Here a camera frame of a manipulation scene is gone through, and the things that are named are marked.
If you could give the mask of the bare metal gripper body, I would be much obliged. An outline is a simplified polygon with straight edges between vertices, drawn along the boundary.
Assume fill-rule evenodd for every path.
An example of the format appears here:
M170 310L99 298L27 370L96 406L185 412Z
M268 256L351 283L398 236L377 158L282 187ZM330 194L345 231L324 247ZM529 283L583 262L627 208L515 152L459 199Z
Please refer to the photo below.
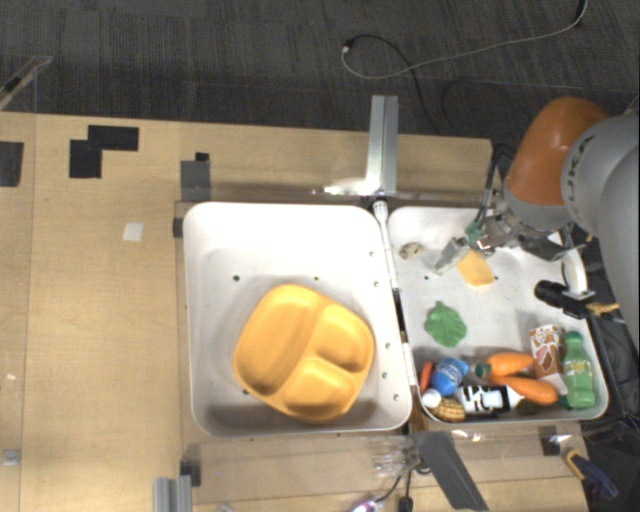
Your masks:
M508 213L484 217L473 248L484 255L492 255L499 248L514 248L518 245L519 227L517 219Z

